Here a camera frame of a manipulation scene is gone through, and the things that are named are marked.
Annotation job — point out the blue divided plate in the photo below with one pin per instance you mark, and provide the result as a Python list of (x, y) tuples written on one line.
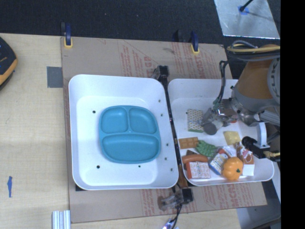
[(129, 133)]

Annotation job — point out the brown and white packet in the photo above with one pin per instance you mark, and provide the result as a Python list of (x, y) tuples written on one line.
[(246, 155)]

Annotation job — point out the yellow and green patterned packet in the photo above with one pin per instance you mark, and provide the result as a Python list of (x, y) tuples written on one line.
[(194, 120)]

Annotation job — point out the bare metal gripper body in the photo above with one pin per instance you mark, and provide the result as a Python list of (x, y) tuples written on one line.
[(230, 110)]

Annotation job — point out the white plastic tray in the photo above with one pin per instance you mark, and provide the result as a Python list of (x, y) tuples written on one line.
[(190, 89), (90, 132)]

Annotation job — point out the blue and white carton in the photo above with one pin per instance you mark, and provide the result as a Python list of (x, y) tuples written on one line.
[(217, 163)]

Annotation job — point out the red and white packet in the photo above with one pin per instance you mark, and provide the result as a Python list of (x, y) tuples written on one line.
[(226, 151)]

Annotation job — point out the brown cardboard board red print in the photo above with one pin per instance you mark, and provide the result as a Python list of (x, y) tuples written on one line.
[(100, 56)]

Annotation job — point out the brown waffle biscuit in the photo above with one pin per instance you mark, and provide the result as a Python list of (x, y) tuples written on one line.
[(188, 142)]

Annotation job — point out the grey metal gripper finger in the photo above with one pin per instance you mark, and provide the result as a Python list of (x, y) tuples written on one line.
[(210, 128), (207, 116)]

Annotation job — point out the black cylinder on white bracket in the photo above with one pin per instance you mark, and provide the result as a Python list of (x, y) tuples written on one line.
[(261, 137)]

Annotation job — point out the orange sausage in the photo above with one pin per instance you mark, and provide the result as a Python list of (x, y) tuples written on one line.
[(194, 158)]

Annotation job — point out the orange pumpkin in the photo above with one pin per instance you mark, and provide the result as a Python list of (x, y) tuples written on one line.
[(232, 169)]

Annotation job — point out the thin black and white rod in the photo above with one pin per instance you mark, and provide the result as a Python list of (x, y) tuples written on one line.
[(172, 123)]

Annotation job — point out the orange and white carton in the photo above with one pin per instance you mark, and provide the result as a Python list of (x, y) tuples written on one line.
[(199, 170)]

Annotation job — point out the yellow cheese slice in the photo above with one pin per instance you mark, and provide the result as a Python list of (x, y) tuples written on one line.
[(231, 137)]

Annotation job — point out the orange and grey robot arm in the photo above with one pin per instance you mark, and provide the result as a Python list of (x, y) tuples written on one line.
[(257, 80)]

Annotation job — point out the white cube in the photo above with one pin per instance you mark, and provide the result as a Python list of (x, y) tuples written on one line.
[(248, 170)]

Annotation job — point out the green lettuce leaf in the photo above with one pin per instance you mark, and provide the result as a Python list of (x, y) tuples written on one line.
[(206, 148)]

